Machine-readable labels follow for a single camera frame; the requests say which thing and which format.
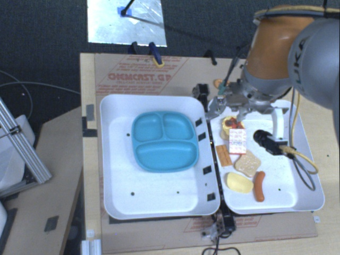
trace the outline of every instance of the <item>blue plate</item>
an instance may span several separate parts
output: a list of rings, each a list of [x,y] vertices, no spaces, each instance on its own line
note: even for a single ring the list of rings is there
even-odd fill
[[[199,149],[190,120],[177,112],[150,112],[132,124],[137,163],[152,172],[177,172],[194,166]]]

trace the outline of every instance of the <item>metal plate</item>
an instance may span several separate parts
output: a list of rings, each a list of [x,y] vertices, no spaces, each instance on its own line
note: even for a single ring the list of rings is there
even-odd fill
[[[154,42],[166,47],[160,0],[135,0],[125,17],[120,9],[130,0],[88,0],[88,41],[90,43],[141,46]]]

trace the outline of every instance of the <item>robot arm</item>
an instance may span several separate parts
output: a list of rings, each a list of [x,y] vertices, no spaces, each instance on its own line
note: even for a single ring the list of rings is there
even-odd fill
[[[339,141],[339,10],[328,9],[337,18],[323,18],[324,8],[310,8],[312,12],[300,6],[277,7],[274,14],[265,11],[258,16],[241,78],[220,85],[207,119],[226,106],[239,111],[238,121],[252,111],[272,114],[272,103],[294,87],[309,100],[333,109]]]

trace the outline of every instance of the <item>toy sausage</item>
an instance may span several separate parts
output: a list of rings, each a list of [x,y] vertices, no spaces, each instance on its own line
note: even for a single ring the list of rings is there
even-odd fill
[[[266,176],[266,173],[263,171],[260,171],[259,173],[257,173],[257,176],[255,178],[254,192],[255,192],[255,198],[257,202],[263,202],[265,200],[264,192],[262,190],[262,183],[264,181],[265,176]]]

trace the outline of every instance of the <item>white tray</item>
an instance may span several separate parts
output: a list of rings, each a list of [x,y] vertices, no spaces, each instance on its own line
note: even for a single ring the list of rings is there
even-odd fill
[[[290,107],[290,102],[278,100],[274,103],[277,107]],[[226,116],[237,115],[229,108],[226,108],[223,114],[211,120],[212,136],[216,146],[226,144],[226,141],[220,137],[222,120]],[[288,119],[289,111],[284,114],[285,130],[284,138],[288,139]],[[261,166],[258,171],[266,173],[263,181],[264,202],[256,202],[253,192],[241,194],[230,190],[225,184],[225,176],[229,172],[237,172],[233,166],[222,167],[218,160],[219,172],[221,176],[223,193],[228,207],[238,214],[264,214],[279,213],[285,211],[312,211],[322,208],[325,202],[325,196],[322,191],[318,175],[311,175],[316,190],[309,190],[300,179],[293,162],[285,156],[273,156],[260,147],[253,139],[256,130],[262,129],[270,133],[273,132],[273,122],[270,115],[261,115],[259,113],[250,113],[243,121],[247,134],[247,149],[261,160]],[[294,144],[299,152],[312,159],[310,148],[305,136],[303,125],[300,117],[297,119],[295,126]],[[233,163],[239,155],[231,155]],[[306,168],[312,171],[314,168],[302,160]]]
[[[186,115],[196,134],[199,159],[190,169],[153,173],[141,168],[132,150],[133,120],[140,114],[173,111]],[[192,97],[109,95],[100,103],[103,145],[104,205],[116,219],[201,216],[220,205],[205,113]],[[202,123],[196,127],[196,121]]]

